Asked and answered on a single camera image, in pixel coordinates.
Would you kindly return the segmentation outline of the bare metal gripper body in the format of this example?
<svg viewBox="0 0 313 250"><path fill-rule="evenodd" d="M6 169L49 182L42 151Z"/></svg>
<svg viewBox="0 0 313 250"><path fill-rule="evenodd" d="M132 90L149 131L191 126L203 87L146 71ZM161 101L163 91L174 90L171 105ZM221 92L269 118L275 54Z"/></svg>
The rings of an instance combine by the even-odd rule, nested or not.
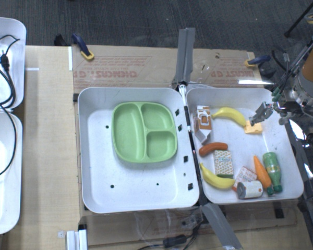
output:
<svg viewBox="0 0 313 250"><path fill-rule="evenodd" d="M313 117L313 97L303 89L276 88L272 91L273 109L281 115L309 115Z"/></svg>

